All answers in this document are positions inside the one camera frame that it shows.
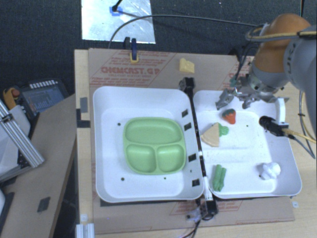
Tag thin black and white rod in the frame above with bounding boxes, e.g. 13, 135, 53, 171
188, 88, 211, 200

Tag red strawberry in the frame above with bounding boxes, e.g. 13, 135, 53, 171
221, 108, 237, 125

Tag white cauliflower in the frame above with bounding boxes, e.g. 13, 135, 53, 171
257, 162, 281, 180

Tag black cylinder on white bracket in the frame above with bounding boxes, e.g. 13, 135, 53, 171
259, 97, 290, 137

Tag green beans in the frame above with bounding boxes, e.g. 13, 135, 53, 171
211, 164, 227, 192

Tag brown cardboard board red print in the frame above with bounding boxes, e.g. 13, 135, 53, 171
88, 48, 296, 235

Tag white plastic tray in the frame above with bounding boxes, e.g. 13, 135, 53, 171
193, 90, 303, 199
92, 85, 205, 203

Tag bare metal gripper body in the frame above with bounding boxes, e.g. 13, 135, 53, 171
233, 76, 278, 104

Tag black block with thin wires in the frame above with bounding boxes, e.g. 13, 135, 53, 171
186, 198, 218, 222
178, 76, 196, 93

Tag tan pizza slice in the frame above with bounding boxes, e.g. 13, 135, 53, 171
200, 122, 220, 148

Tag yellow cheese wedge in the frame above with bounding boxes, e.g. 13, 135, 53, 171
178, 57, 195, 73

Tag green divided plate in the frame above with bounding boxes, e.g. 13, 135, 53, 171
122, 117, 187, 176

